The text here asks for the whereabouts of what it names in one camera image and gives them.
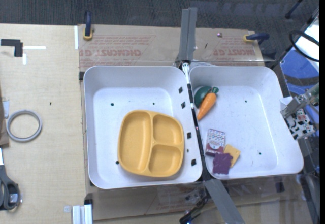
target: yellow plate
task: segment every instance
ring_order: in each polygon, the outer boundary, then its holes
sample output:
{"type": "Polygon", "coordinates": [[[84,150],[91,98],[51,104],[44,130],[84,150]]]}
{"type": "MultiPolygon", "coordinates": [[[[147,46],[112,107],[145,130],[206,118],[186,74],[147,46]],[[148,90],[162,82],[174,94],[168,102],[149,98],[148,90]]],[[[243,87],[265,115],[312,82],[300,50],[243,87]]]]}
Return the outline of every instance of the yellow plate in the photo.
{"type": "Polygon", "coordinates": [[[134,110],[124,117],[117,155],[125,170],[144,176],[172,176],[180,169],[183,154],[183,128],[174,117],[148,110],[134,110]]]}

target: yellow cheese toy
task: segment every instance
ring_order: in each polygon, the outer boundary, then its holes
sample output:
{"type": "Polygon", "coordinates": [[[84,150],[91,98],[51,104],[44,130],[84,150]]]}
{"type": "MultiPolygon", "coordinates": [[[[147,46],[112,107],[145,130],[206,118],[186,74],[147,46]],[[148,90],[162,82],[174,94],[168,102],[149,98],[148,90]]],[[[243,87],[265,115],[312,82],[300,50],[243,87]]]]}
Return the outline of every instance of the yellow cheese toy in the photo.
{"type": "Polygon", "coordinates": [[[232,166],[234,166],[236,160],[238,159],[238,157],[240,155],[240,150],[238,150],[237,148],[235,148],[231,145],[226,145],[223,153],[229,153],[233,157],[230,161],[231,162],[230,167],[232,167],[232,166]]]}

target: blue clamp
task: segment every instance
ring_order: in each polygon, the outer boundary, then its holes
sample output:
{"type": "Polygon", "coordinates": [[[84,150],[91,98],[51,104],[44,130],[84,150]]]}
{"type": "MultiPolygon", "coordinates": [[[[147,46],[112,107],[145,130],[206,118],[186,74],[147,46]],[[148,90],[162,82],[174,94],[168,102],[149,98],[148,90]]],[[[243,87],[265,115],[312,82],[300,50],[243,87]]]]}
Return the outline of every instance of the blue clamp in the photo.
{"type": "Polygon", "coordinates": [[[243,40],[245,43],[253,43],[255,40],[258,40],[258,44],[260,45],[264,40],[270,38],[270,35],[267,33],[256,33],[253,35],[244,35],[243,40]]]}
{"type": "Polygon", "coordinates": [[[86,23],[86,27],[83,30],[83,39],[91,40],[92,39],[92,29],[91,29],[91,12],[85,12],[84,22],[86,23]]]}

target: small box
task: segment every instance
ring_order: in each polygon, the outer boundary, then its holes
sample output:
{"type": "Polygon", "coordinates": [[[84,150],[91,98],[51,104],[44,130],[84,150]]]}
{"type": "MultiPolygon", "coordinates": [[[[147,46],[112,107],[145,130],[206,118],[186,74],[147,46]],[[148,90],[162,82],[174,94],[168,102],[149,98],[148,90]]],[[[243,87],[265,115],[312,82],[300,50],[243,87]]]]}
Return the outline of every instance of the small box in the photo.
{"type": "Polygon", "coordinates": [[[214,156],[216,153],[223,153],[225,133],[209,129],[207,133],[207,144],[205,154],[214,156]]]}

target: scissors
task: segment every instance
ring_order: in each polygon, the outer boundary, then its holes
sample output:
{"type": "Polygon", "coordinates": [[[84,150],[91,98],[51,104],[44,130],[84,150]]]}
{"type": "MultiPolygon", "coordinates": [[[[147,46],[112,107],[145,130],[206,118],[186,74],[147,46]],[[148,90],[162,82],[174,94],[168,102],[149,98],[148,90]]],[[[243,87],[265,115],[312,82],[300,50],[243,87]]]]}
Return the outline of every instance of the scissors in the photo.
{"type": "Polygon", "coordinates": [[[0,208],[12,210],[18,206],[20,201],[20,191],[18,185],[6,174],[6,168],[0,147],[0,208]]]}

